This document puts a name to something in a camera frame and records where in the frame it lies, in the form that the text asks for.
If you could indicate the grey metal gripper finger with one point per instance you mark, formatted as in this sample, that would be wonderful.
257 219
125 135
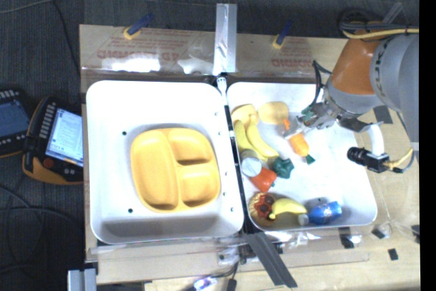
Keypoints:
301 120
293 131

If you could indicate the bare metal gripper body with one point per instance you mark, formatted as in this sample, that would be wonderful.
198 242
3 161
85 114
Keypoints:
322 115

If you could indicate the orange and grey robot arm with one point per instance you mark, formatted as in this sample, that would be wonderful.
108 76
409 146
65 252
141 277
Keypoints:
354 71

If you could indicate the small orange stick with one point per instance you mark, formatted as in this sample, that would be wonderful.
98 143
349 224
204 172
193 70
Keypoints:
286 124

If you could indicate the orange carrot with green top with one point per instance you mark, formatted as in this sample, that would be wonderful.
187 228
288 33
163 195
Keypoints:
299 144

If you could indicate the yellow banana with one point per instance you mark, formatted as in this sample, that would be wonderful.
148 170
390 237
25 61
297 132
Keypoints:
260 143
287 206
240 139

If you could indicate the green broccoli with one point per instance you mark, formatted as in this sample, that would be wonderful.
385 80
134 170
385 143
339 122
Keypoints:
283 167

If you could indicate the small silver can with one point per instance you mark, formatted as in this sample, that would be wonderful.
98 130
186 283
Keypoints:
251 165

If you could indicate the orange red pepper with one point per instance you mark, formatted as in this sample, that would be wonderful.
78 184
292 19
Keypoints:
264 179

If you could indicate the white plastic tray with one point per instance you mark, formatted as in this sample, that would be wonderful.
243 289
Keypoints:
340 177
112 153

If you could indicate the brown cardboard board red print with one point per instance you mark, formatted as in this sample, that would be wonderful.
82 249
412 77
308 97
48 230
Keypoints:
259 47

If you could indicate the blue bottle with white cap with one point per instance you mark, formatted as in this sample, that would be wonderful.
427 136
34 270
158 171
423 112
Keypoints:
323 213

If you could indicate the tan pizza slice red toppings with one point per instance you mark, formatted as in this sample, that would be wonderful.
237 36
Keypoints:
256 211

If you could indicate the yellow divided plate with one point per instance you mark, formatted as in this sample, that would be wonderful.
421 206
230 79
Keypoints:
153 170

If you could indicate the black cylinder on white bracket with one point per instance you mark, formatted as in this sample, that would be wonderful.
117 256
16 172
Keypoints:
367 157

